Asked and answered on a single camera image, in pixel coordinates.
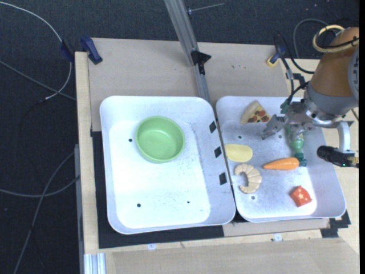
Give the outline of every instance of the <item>black bracket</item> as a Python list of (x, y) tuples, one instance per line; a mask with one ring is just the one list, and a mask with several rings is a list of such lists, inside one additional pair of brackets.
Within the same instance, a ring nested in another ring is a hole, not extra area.
[(201, 75), (205, 75), (205, 70), (204, 70), (204, 64), (206, 63), (206, 61), (208, 61), (212, 56), (201, 53), (199, 51), (192, 51), (191, 52), (191, 56), (193, 59), (193, 63), (194, 65), (198, 64), (199, 67), (199, 73)]
[(341, 219), (337, 220), (334, 218), (330, 218), (330, 228), (321, 229), (322, 237), (338, 237), (338, 229), (348, 228), (348, 225), (350, 224), (350, 218), (346, 210), (345, 213), (341, 216)]

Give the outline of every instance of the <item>table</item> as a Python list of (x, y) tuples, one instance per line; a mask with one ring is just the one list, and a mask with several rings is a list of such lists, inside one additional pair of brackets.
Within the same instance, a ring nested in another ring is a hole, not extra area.
[[(351, 231), (341, 230), (336, 239), (322, 238), (320, 229), (330, 228), (329, 219), (309, 219), (229, 223), (223, 225), (222, 238), (100, 249), (91, 130), (101, 129), (101, 101), (110, 95), (197, 96), (198, 91), (193, 69), (186, 65), (179, 42), (94, 38), (94, 43), (104, 59), (103, 67), (94, 65), (85, 52), (75, 54), (82, 202), (80, 246), (84, 254), (80, 261), (99, 254), (101, 260), (105, 257), (108, 274), (223, 273), (224, 269), (241, 273), (249, 265), (255, 273), (266, 273), (267, 263), (271, 272), (276, 267), (278, 271), (283, 269), (283, 264), (288, 273), (301, 273), (300, 269), (305, 269), (303, 273), (359, 271), (358, 170), (353, 168), (336, 169), (352, 221)], [(289, 94), (282, 65), (269, 68), (265, 64), (274, 52), (273, 46), (199, 43), (199, 48), (212, 56), (205, 64), (212, 106), (224, 95)], [(318, 61), (302, 60), (301, 64), (313, 70)], [(351, 149), (358, 152), (358, 125), (351, 126), (351, 136)], [(336, 131), (325, 131), (325, 137), (328, 145), (336, 146)], [(266, 263), (261, 261), (263, 255)]]

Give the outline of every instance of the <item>white tray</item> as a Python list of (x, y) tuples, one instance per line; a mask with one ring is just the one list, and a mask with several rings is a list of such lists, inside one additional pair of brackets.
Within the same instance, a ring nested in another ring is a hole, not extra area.
[[(273, 171), (264, 170), (262, 166), (272, 160), (294, 155), (287, 143), (285, 129), (262, 140), (261, 132), (266, 123), (240, 123), (241, 115), (252, 101), (258, 100), (269, 115), (279, 116), (280, 105), (285, 99), (225, 96), (216, 104), (223, 142), (250, 146), (253, 157), (247, 163), (257, 168), (262, 175), (259, 189), (253, 194), (244, 194), (239, 186), (246, 186), (247, 179), (242, 174), (234, 175), (234, 168), (239, 163), (228, 159), (237, 211), (251, 222), (341, 216), (346, 210), (346, 201), (335, 168), (333, 164), (317, 157), (317, 148), (326, 145), (320, 128), (304, 134), (303, 153), (307, 159), (306, 167), (291, 171)], [(290, 193), (299, 185), (308, 190), (312, 202), (297, 207)]]
[[(182, 154), (168, 163), (145, 160), (137, 125), (165, 116), (185, 133)], [(100, 106), (107, 213), (123, 234), (222, 225), (236, 212), (211, 105), (201, 98), (111, 96)]]

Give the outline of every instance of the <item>orange carrot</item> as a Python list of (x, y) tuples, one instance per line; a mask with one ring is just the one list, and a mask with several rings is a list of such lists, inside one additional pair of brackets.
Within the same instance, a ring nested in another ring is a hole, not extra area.
[(273, 162), (266, 163), (263, 168), (266, 170), (293, 170), (299, 166), (299, 160), (297, 158), (281, 158), (274, 160)]

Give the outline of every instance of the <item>bowl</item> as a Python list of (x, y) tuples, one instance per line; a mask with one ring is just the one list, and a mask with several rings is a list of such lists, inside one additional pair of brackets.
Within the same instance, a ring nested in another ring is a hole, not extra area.
[(153, 163), (165, 163), (177, 158), (185, 147), (185, 135), (172, 119), (152, 116), (139, 123), (136, 144), (141, 155)]

